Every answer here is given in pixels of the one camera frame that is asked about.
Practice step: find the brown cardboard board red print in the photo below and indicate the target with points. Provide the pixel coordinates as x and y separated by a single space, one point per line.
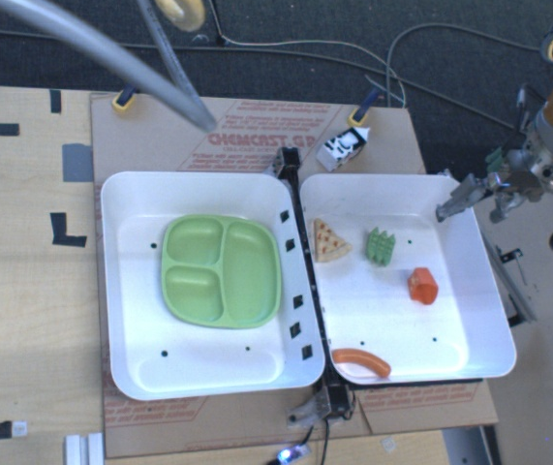
160 138

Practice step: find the green divided plate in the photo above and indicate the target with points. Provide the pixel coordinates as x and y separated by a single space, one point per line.
247 269

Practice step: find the black and white milk carton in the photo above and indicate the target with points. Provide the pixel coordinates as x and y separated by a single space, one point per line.
341 150

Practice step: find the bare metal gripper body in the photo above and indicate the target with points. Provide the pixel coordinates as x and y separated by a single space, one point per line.
528 178

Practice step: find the green toy broccoli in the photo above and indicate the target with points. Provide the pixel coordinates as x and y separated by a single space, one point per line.
380 247

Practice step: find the toy pizza slice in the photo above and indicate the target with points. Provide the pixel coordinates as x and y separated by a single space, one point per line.
327 246

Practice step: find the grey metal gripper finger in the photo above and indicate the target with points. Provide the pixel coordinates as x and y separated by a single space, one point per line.
502 209
461 198

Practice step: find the orange toy sausage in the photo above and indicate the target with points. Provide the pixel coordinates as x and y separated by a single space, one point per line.
360 357

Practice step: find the white plastic tray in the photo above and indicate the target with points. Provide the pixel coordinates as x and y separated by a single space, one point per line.
382 318
208 356

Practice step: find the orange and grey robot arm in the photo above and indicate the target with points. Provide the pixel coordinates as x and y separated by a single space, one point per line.
551 124

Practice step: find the thin black rod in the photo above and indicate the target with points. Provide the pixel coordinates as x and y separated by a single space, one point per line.
311 269

